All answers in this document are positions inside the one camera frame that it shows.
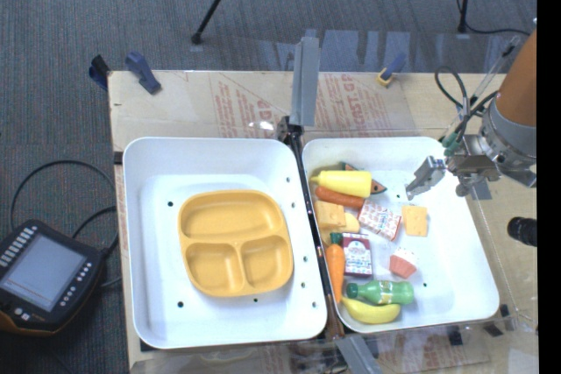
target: green bottle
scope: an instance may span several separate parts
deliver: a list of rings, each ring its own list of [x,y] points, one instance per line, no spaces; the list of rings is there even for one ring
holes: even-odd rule
[[[410,304],[413,302],[413,286],[410,282],[393,280],[371,280],[366,284],[347,284],[347,297],[360,296],[373,304]]]

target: tray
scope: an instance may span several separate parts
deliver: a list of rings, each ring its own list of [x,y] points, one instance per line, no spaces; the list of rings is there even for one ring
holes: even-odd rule
[[[123,156],[132,320],[157,349],[308,339],[327,321],[322,278],[294,154],[259,138],[140,138]],[[285,217],[294,269],[269,292],[213,297],[189,279],[178,214],[221,190],[269,195]]]
[[[193,195],[177,220],[193,285],[211,296],[242,296],[283,286],[294,267],[279,205],[259,190]]]
[[[498,309],[499,293],[471,212],[465,198],[455,193],[458,180],[446,173],[431,190],[408,201],[405,186],[414,179],[415,170],[429,155],[442,159],[444,152],[438,141],[426,137],[317,138],[302,150],[308,182],[323,169],[340,169],[344,161],[370,171],[374,179],[387,187],[387,191],[370,196],[382,207],[399,215],[404,204],[428,209],[427,236],[409,236],[401,226],[395,240],[390,242],[367,229],[360,231],[370,240],[374,279],[404,280],[389,271],[389,258],[398,247],[417,255],[418,269],[407,279],[413,284],[415,300],[401,307],[395,321],[365,324],[354,320],[342,303],[337,305],[340,320],[356,332],[479,321],[489,318]],[[313,193],[314,185],[309,184],[309,187]],[[346,276],[345,284],[362,284],[368,280]]]

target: banana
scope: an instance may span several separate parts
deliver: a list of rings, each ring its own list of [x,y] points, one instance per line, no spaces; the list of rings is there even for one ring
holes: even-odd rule
[[[391,322],[400,314],[401,305],[384,304],[382,306],[369,306],[361,300],[353,300],[345,296],[341,297],[349,315],[355,320],[365,322],[367,324],[383,324]]]

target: orange divided plate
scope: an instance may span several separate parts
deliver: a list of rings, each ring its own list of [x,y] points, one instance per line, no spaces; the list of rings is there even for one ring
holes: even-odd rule
[[[178,218],[191,282],[210,296],[275,290],[294,269],[281,208],[258,190],[219,190],[185,200]]]

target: bottle cap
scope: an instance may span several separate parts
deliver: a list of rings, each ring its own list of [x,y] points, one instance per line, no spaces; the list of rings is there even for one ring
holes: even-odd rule
[[[359,286],[354,282],[350,282],[347,284],[347,297],[356,298],[357,296],[359,296]]]
[[[343,240],[343,234],[340,232],[330,232],[331,242],[334,244],[341,244],[341,240]]]

